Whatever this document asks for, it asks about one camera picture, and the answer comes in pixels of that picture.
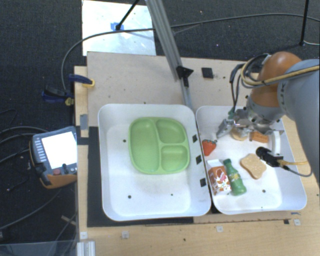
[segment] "green bottle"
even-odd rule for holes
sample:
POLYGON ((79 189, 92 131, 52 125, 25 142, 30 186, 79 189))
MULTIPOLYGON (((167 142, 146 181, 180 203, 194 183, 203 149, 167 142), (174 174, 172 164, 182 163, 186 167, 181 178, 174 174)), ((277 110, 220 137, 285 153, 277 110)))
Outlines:
POLYGON ((223 161, 223 164, 226 167, 226 175, 230 181, 230 186, 232 193, 235 196, 242 195, 247 192, 246 187, 241 179, 239 172, 231 165, 231 160, 226 159, 223 161))

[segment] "table top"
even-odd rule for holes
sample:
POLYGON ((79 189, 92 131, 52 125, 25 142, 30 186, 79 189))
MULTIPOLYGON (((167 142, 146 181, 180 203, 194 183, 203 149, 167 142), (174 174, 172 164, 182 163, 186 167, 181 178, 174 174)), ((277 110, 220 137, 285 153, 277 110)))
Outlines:
MULTIPOLYGON (((205 105, 228 106, 231 104, 228 80, 231 70, 239 63, 238 61, 182 58, 182 63, 187 68, 194 69, 194 74, 189 78, 194 110, 205 105), (201 67, 213 69, 213 80, 202 77, 201 67)), ((100 105, 127 102, 182 104, 179 82, 172 82, 171 88, 168 89, 172 91, 167 91, 166 94, 161 95, 156 89, 142 95, 143 90, 150 86, 150 81, 146 83, 145 79, 149 80, 152 77, 153 84, 159 82, 158 84, 162 85, 173 81, 167 65, 166 60, 161 56, 89 53, 87 67, 76 66, 74 69, 75 74, 83 76, 89 74, 95 79, 94 90, 96 91, 83 87, 80 83, 75 83, 75 123, 81 128, 81 137, 88 137, 88 126, 84 124, 83 117, 88 115, 89 126, 94 126, 97 123, 96 117, 90 116, 90 113, 94 115, 99 108, 99 105, 92 103, 95 101, 100 105), (128 75, 128 70, 122 62, 125 62, 127 67, 136 66, 137 69, 131 70, 128 75), (115 73, 113 68, 124 70, 115 73), (159 72, 154 73, 155 70, 161 70, 161 75, 157 75, 159 72), (106 80, 103 75, 99 74, 106 73, 106 71, 112 75, 108 76, 108 84, 102 88, 106 80), (127 85, 128 81, 130 81, 130 86, 136 90, 128 90, 126 94, 124 89, 128 87, 124 88, 123 85, 127 85), (103 97, 100 96, 101 100, 97 100, 99 94, 101 95, 97 89, 99 87, 100 90, 107 91, 103 97), (177 95, 177 97, 168 97, 168 95, 177 95)), ((245 90, 240 91, 239 105, 244 105, 247 93, 248 91, 245 90)), ((297 162, 304 161, 306 157, 299 141, 295 123, 286 116, 282 120, 295 160, 297 162)), ((192 224, 179 225, 87 227, 87 156, 88 146, 78 145, 79 232, 80 239, 88 238, 95 241, 97 256, 193 256, 214 253, 226 255, 316 255, 319 252, 319 187, 313 176, 301 178, 307 195, 307 204, 304 209, 295 212, 206 214, 194 217, 192 224), (123 232, 128 234, 128 238, 122 236, 123 232)), ((298 170, 301 173, 308 173, 310 167, 302 165, 298 167, 298 170)))

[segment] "bottle cap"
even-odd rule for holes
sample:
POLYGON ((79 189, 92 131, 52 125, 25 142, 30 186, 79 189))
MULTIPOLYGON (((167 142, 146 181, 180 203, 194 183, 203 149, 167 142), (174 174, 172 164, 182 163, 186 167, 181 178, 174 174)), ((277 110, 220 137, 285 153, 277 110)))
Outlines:
POLYGON ((231 163, 231 160, 230 160, 229 158, 223 161, 223 164, 224 164, 224 165, 230 164, 230 163, 231 163))

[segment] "screen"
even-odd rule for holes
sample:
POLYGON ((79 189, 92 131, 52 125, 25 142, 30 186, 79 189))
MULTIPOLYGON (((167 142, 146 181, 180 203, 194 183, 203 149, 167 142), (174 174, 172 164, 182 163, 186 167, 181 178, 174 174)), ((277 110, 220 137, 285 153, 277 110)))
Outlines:
POLYGON ((77 142, 71 131, 42 138, 51 169, 77 162, 77 142))

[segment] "black floor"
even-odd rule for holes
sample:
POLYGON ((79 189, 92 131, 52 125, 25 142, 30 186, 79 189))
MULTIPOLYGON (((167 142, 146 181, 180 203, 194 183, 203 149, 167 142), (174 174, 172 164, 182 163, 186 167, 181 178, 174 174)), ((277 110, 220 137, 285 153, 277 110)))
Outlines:
MULTIPOLYGON (((163 3, 171 25, 252 14, 303 15, 305 6, 302 0, 163 3)), ((54 131, 73 124, 72 107, 43 102, 41 93, 45 86, 62 89, 62 59, 82 38, 81 4, 80 0, 0 0, 0 131, 16 126, 54 131)), ((310 1, 308 16, 320 18, 319 1, 310 1)), ((302 23, 300 16, 268 15, 204 23, 183 32, 179 31, 185 27, 175 28, 174 32, 182 57, 246 61, 262 53, 289 51, 302 59, 319 59, 319 46, 299 46, 302 23)), ((319 22, 308 19, 305 40, 319 43, 319 30, 319 22)), ((156 51, 163 54, 157 39, 156 51)), ((67 59, 65 73, 72 73, 73 66, 85 65, 85 61, 81 47, 76 48, 67 59)), ((0 141, 12 135, 0 133, 0 141)), ((0 160, 23 150, 28 141, 20 137, 0 143, 0 160)), ((41 186, 34 170, 28 170, 29 162, 29 156, 23 154, 0 163, 0 227, 31 213, 57 193, 41 186), (7 191, 28 175, 24 184, 7 191)), ((54 241, 66 224, 61 216, 71 217, 75 210, 75 187, 69 185, 47 207, 10 226, 3 243, 54 241)), ((74 232, 69 226, 58 239, 72 239, 74 232)))

